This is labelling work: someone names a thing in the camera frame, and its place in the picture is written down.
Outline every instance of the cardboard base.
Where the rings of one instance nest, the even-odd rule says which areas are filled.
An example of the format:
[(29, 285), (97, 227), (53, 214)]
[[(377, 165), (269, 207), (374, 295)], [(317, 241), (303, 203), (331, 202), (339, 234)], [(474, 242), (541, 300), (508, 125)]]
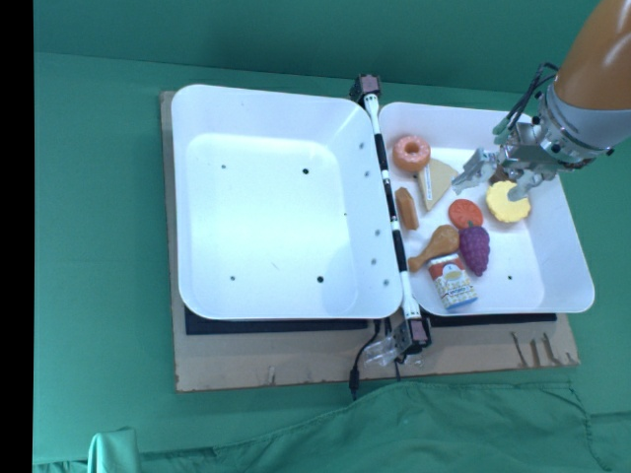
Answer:
[[(177, 290), (171, 99), (161, 94), (165, 193), (171, 273), (175, 390), (192, 392), (270, 385), (346, 382), (373, 328), (324, 331), (186, 334)], [(579, 355), (565, 314), (535, 322), (432, 328), (432, 345), (399, 366), (401, 377), (575, 366)], [(403, 320), (391, 318), (393, 327)], [(362, 379), (395, 378), (394, 365), (360, 366)]]

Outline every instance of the purple grapes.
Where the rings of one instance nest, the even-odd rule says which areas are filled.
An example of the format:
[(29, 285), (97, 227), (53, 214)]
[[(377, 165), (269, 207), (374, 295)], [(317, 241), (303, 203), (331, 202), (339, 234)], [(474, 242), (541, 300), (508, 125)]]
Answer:
[(481, 226), (469, 226), (459, 231), (460, 254), (466, 266), (481, 277), (489, 264), (491, 237)]

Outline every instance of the green wall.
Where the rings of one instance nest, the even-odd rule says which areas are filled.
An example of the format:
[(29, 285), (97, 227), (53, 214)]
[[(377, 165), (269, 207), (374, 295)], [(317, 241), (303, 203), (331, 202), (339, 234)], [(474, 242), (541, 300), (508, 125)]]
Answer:
[(34, 0), (35, 50), (522, 92), (599, 0)]

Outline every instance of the green fabric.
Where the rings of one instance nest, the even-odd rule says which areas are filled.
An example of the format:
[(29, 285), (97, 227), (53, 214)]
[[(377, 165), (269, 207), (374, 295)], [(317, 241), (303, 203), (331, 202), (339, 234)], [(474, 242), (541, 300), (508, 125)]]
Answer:
[(133, 430), (100, 433), (88, 463), (36, 473), (630, 471), (631, 419), (593, 419), (569, 384), (405, 381), (301, 425), (239, 443), (139, 453)]

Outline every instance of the donut hole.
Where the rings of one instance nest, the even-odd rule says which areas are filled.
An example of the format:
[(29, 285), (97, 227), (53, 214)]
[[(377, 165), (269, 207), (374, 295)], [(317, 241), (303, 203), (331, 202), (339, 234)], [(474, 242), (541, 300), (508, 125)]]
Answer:
[(421, 150), (421, 147), (418, 145), (418, 142), (407, 142), (403, 151), (406, 154), (418, 154)]

